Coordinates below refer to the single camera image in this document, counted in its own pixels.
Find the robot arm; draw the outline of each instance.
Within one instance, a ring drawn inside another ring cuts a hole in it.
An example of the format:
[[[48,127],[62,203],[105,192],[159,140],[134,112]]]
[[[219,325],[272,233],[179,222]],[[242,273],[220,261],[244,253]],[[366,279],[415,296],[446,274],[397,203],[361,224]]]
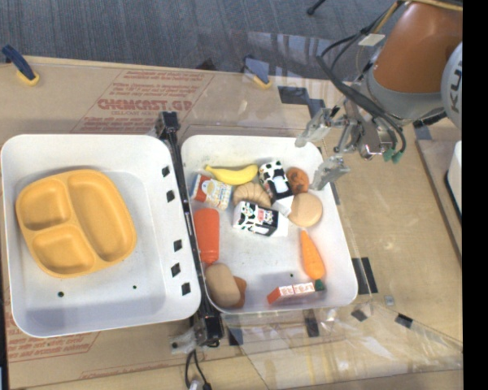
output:
[[[320,140],[332,127],[342,128],[342,136],[334,155],[315,174],[312,188],[322,189],[347,173],[343,160],[347,153],[357,151],[367,160],[382,155],[397,163],[406,148],[404,125],[431,123],[448,115],[460,128],[462,4],[463,0],[398,0],[369,27],[332,44],[317,57],[343,99],[332,109],[321,109],[295,144]],[[386,43],[358,78],[350,85],[342,82],[334,72],[341,56],[356,42],[361,51],[364,42],[370,42],[369,37],[377,34],[400,6],[405,6],[405,11]],[[343,44],[328,67],[324,55]]]

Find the orange carrot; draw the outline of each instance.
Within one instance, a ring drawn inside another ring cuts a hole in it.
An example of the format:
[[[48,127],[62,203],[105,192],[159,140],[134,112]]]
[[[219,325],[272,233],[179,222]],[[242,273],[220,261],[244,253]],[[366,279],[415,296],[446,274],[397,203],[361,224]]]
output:
[[[321,279],[325,274],[325,265],[315,243],[306,230],[300,230],[300,242],[302,245],[303,269],[313,280]]]

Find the toy cookie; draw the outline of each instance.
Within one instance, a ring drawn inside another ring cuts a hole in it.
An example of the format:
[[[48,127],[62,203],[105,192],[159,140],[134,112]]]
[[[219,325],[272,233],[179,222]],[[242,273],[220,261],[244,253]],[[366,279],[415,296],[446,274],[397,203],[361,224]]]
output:
[[[322,201],[316,195],[304,192],[294,196],[291,213],[287,218],[291,223],[306,228],[318,223],[322,212]]]

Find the blue clamp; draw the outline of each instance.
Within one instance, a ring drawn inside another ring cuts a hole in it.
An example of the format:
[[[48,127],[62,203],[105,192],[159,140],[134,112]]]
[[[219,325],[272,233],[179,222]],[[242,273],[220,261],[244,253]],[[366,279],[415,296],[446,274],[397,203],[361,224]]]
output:
[[[5,45],[2,48],[2,53],[6,55],[6,58],[15,64],[18,68],[16,75],[27,85],[36,85],[40,80],[40,76],[33,71],[29,66],[25,58],[18,50],[11,45]]]

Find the tray hole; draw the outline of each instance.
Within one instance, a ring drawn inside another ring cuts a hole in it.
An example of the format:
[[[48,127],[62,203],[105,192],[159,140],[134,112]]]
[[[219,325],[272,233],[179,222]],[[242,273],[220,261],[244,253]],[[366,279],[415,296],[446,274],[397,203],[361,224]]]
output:
[[[175,240],[173,242],[173,251],[175,252],[180,249],[182,249],[182,240]]]
[[[176,277],[179,273],[181,273],[181,265],[176,263],[170,268],[170,270],[172,271],[172,277]]]
[[[181,286],[181,288],[182,288],[182,296],[187,295],[192,291],[192,289],[190,288],[190,283],[184,283]]]

